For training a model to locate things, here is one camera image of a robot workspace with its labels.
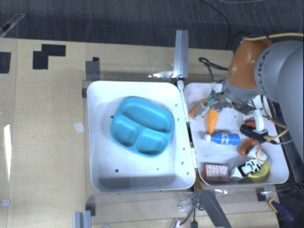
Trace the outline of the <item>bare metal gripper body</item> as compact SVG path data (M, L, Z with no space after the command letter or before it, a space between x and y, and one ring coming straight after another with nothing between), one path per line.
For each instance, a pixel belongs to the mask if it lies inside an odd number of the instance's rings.
M240 100L235 96L233 96L228 91L215 93L213 104L216 102L224 102L224 101L229 102L232 105L233 109L239 111L244 115L252 114L255 111L255 108L248 104L248 100Z

